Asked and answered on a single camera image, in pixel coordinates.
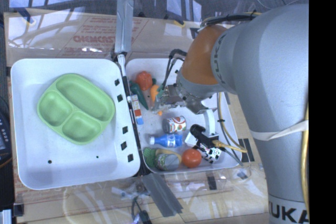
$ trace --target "green divided plate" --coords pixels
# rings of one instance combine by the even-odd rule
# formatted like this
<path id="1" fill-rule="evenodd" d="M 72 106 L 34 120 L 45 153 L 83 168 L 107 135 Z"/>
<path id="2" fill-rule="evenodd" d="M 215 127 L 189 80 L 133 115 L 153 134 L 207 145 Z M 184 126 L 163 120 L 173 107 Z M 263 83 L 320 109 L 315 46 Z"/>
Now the green divided plate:
<path id="1" fill-rule="evenodd" d="M 100 135 L 115 114 L 114 101 L 81 75 L 60 76 L 41 96 L 37 113 L 67 140 L 84 145 Z"/>

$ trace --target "zip tie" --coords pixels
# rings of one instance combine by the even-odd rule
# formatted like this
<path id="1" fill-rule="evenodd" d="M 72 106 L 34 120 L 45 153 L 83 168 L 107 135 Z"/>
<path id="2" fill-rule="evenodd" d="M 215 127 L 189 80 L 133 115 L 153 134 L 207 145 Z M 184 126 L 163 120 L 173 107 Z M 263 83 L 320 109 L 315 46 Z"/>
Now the zip tie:
<path id="1" fill-rule="evenodd" d="M 253 12 L 251 13 L 251 15 L 250 15 L 250 20 L 253 20 L 252 15 L 253 15 L 255 12 L 257 12 L 256 9 L 254 9 Z"/>
<path id="2" fill-rule="evenodd" d="M 121 67 L 121 74 L 123 76 L 126 76 L 126 70 L 125 70 L 125 55 L 124 54 L 119 54 L 118 55 L 118 63 Z"/>
<path id="3" fill-rule="evenodd" d="M 265 133 L 258 133 L 251 131 L 251 135 L 254 139 L 262 140 L 262 141 L 269 141 L 275 138 L 283 137 L 292 133 L 296 132 L 303 132 L 309 130 L 309 120 L 301 121 L 293 126 L 281 131 L 281 132 L 265 132 Z"/>

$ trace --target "clear plastic sheet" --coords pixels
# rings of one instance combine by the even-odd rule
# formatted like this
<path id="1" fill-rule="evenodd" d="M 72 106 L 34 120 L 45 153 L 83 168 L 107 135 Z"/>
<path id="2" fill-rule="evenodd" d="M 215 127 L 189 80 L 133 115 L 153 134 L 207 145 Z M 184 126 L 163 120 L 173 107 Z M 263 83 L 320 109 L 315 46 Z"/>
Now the clear plastic sheet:
<path id="1" fill-rule="evenodd" d="M 213 0 L 218 3 L 213 7 L 203 7 L 202 0 L 153 1 L 157 4 L 145 17 L 140 14 L 141 2 L 134 1 L 132 51 L 127 60 L 165 58 L 174 48 L 187 51 L 202 19 L 254 9 L 253 4 L 241 2 L 226 10 L 221 0 Z M 116 0 L 10 0 L 10 12 L 4 14 L 7 66 L 23 58 L 110 59 L 116 4 Z M 227 27 L 235 24 L 226 23 Z M 10 78 L 8 86 L 11 105 Z M 238 137 L 249 139 L 254 159 L 244 167 L 162 175 L 183 207 L 181 214 L 168 218 L 161 215 L 141 177 L 40 191 L 25 187 L 18 177 L 12 129 L 15 203 L 24 205 L 18 223 L 133 223 L 132 213 L 136 216 L 139 207 L 153 223 L 266 213 L 267 187 L 260 158 L 237 98 L 230 95 L 228 102 Z"/>

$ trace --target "rectangular slot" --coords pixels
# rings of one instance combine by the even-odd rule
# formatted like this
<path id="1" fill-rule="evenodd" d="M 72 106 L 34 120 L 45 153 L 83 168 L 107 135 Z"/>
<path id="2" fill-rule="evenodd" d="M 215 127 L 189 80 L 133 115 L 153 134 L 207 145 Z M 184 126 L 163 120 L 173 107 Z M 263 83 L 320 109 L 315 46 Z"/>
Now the rectangular slot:
<path id="1" fill-rule="evenodd" d="M 126 141 L 124 143 L 122 143 L 121 145 L 121 150 L 123 151 L 125 148 L 127 148 L 127 143 Z"/>
<path id="2" fill-rule="evenodd" d="M 117 96 L 117 99 L 118 99 L 118 102 L 121 102 L 121 101 L 122 101 L 122 99 L 123 99 L 123 98 L 122 98 L 122 95 L 121 95 L 121 94 L 120 94 L 120 95 L 118 95 L 118 96 Z"/>
<path id="3" fill-rule="evenodd" d="M 249 161 L 254 162 L 254 156 L 253 156 L 253 153 L 252 153 L 252 148 L 251 148 L 251 145 L 250 145 L 250 141 L 248 140 L 248 138 L 244 138 L 243 140 L 244 140 L 245 148 L 247 150 L 247 155 L 248 155 Z"/>
<path id="4" fill-rule="evenodd" d="M 128 162 L 131 162 L 131 161 L 134 160 L 134 159 L 133 159 L 133 154 L 128 155 L 127 158 L 128 158 Z"/>

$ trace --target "toy vegetable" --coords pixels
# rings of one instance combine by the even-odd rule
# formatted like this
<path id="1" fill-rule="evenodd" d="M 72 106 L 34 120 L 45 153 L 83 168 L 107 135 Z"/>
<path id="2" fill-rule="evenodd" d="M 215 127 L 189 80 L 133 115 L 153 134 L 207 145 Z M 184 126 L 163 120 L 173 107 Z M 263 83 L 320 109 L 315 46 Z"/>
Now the toy vegetable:
<path id="1" fill-rule="evenodd" d="M 155 102 L 155 97 L 156 97 L 156 95 L 159 93 L 159 92 L 157 91 L 158 88 L 159 88 L 159 85 L 157 85 L 157 84 L 154 84 L 154 85 L 151 87 L 150 92 L 151 92 L 151 98 L 152 98 L 152 101 L 153 101 L 153 102 Z M 158 112 L 158 115 L 161 116 L 161 115 L 162 115 L 162 111 L 159 111 L 159 112 Z"/>
<path id="2" fill-rule="evenodd" d="M 189 168 L 197 167 L 201 161 L 202 156 L 200 152 L 194 148 L 189 148 L 182 154 L 182 163 Z"/>
<path id="3" fill-rule="evenodd" d="M 137 83 L 130 81 L 130 90 L 133 94 L 138 96 L 139 102 L 144 106 L 144 108 L 146 108 L 146 110 L 148 110 L 148 105 L 142 91 L 140 90 L 140 86 Z"/>
<path id="4" fill-rule="evenodd" d="M 152 76 L 146 71 L 138 73 L 135 82 L 142 91 L 148 90 L 153 85 Z"/>

